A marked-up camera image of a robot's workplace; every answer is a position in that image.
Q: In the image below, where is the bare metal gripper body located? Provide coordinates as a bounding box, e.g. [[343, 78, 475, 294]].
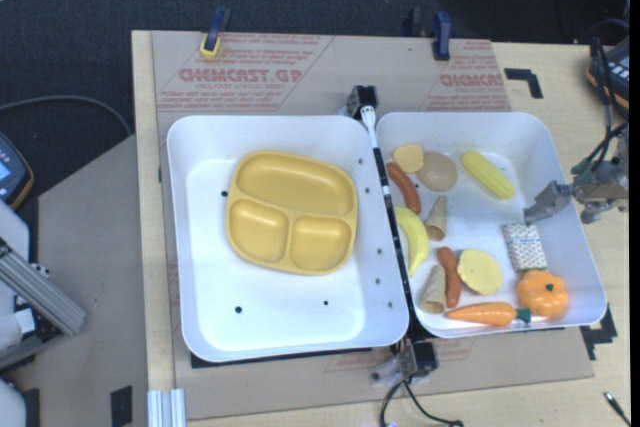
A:
[[572, 158, 631, 212]]

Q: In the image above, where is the beige ice cream cone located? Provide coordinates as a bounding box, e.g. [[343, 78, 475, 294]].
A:
[[424, 194, 449, 242], [418, 264, 448, 315]]

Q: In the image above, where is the large yellow biscuit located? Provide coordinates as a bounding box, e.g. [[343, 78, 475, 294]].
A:
[[455, 248, 505, 297]]

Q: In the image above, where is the orange sausage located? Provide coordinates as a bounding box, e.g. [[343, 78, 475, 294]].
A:
[[436, 246, 464, 309], [385, 161, 423, 216]]

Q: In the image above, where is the orange pumpkin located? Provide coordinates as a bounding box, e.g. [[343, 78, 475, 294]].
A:
[[515, 268, 570, 318]]

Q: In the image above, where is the yellow divided plate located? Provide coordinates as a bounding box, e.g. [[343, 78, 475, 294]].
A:
[[225, 149, 360, 277]]

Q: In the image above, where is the white plastic tray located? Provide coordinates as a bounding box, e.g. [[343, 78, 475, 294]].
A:
[[374, 110, 608, 340], [165, 114, 411, 363]]

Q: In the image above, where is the brown cardboard board red print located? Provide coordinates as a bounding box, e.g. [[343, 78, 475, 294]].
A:
[[150, 30, 597, 421]]

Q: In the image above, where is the yellow banana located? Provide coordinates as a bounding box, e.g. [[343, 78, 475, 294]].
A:
[[394, 205, 432, 279]]

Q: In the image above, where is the orange carrot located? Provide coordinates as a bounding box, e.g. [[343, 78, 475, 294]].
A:
[[445, 301, 533, 328]]

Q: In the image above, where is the small yellow biscuit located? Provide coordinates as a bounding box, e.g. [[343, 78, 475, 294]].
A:
[[391, 142, 426, 175]]

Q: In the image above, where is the beige round bread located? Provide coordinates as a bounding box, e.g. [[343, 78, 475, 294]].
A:
[[415, 151, 459, 193]]

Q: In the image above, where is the thin black and white rod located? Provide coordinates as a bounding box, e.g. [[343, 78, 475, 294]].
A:
[[359, 105, 419, 344]]

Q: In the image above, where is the white patterned packet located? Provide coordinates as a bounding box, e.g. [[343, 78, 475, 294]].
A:
[[501, 222, 549, 273]]

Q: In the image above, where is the yellow corn cob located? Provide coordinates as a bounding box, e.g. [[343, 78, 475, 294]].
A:
[[459, 149, 517, 201]]

